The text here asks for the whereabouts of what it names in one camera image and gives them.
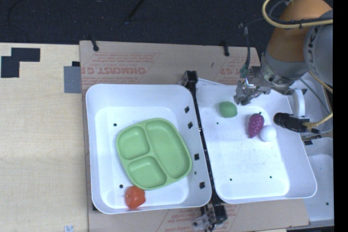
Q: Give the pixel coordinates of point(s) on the purple toy grapes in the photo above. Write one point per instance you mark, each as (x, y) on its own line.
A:
(255, 125)

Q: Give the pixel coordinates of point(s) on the orange-red toy tomato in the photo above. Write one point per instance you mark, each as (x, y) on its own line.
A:
(134, 197)

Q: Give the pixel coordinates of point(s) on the brown cardboard board red print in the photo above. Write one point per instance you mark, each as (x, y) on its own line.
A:
(163, 65)

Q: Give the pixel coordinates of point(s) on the green round toy fruit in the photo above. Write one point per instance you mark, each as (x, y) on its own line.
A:
(227, 109)

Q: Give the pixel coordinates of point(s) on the white plastic tray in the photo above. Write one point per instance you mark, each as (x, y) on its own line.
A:
(106, 106)
(244, 160)

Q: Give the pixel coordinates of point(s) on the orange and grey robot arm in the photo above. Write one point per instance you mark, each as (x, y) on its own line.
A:
(293, 35)

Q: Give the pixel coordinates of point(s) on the white ball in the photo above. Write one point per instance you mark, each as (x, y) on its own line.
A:
(268, 133)

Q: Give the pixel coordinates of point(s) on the thin black rod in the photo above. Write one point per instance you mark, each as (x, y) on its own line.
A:
(204, 141)

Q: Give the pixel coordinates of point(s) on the green divided plate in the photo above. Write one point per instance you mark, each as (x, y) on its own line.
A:
(160, 141)

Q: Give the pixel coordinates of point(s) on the black cylinder on white bracket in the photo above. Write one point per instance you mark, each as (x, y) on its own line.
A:
(289, 120)

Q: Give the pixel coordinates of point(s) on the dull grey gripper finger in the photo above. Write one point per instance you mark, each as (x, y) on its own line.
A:
(239, 93)
(250, 96)

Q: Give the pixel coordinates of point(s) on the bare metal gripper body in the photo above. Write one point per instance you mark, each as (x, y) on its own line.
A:
(267, 81)

